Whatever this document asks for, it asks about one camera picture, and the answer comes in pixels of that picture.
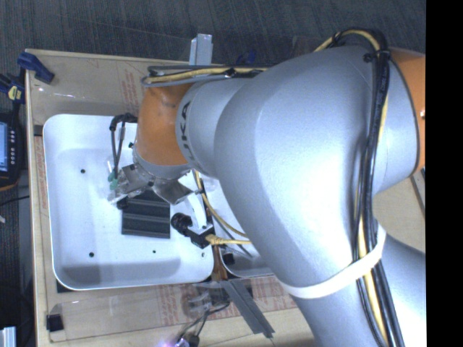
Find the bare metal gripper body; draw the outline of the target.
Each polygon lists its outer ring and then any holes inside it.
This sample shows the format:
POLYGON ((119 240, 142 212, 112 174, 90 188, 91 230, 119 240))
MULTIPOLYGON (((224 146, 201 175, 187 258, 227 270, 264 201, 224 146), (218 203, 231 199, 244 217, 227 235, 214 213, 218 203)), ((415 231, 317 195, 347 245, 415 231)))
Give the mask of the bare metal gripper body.
POLYGON ((179 181, 150 175, 138 164, 119 169, 116 207, 122 212, 122 234, 168 239, 171 206, 191 193, 179 181))

